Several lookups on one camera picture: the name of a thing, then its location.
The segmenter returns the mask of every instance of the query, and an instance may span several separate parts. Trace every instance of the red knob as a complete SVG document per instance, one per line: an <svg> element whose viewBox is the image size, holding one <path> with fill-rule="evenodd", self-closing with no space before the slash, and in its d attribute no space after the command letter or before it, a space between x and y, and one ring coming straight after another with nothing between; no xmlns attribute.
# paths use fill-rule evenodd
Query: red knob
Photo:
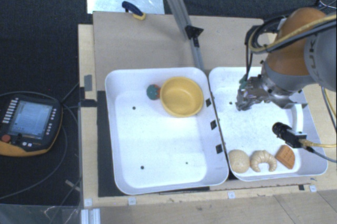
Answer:
<svg viewBox="0 0 337 224"><path fill-rule="evenodd" d="M4 135L1 137L1 141L2 141L2 142L10 142L10 141L11 141L11 136L8 135L8 134L4 134Z"/></svg>

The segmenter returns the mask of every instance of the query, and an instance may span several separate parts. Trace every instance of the black carpet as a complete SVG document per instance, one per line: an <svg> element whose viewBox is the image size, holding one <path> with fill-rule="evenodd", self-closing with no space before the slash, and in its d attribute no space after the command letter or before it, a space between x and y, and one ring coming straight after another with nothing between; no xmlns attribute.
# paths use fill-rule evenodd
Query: black carpet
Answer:
<svg viewBox="0 0 337 224"><path fill-rule="evenodd" d="M191 15L267 18L313 5L315 0L185 0L185 3ZM170 13L167 5L165 11ZM77 25L86 23L92 23L91 15L86 13L86 0L0 0L0 94L28 90L62 99L78 83ZM76 90L65 103L75 106L78 101ZM71 189L65 180L76 182L80 174L77 125L67 111L64 115L68 148L59 170L38 186L1 199L39 182L54 170L64 153L64 133L44 155L1 156L0 203L62 202ZM76 205L78 200L79 194L74 191L64 205Z"/></svg>

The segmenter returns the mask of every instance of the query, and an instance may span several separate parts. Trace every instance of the round cookie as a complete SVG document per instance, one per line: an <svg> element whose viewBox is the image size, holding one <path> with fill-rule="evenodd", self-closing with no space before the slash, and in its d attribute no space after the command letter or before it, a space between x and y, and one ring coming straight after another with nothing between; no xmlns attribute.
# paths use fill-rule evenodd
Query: round cookie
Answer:
<svg viewBox="0 0 337 224"><path fill-rule="evenodd" d="M233 172L242 174L249 169L249 156L244 151L238 149L232 150L229 152L228 157Z"/></svg>

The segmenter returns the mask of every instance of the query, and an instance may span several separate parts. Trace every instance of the bowl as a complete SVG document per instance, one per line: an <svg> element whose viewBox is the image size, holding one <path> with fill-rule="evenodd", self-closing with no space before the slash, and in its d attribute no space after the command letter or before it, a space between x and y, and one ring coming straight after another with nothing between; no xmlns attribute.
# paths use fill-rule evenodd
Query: bowl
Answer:
<svg viewBox="0 0 337 224"><path fill-rule="evenodd" d="M204 103L199 85L186 77L172 77L160 89L164 109L175 117L190 117L198 113Z"/></svg>

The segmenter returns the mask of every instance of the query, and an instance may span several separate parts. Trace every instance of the toy item in gripper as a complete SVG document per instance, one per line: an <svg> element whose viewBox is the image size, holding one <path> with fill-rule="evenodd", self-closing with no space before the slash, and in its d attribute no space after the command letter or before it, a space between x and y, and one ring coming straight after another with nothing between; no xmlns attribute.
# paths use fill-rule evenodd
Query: toy item in gripper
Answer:
<svg viewBox="0 0 337 224"><path fill-rule="evenodd" d="M149 85L146 94L151 100L157 100L160 97L160 87L158 85Z"/></svg>

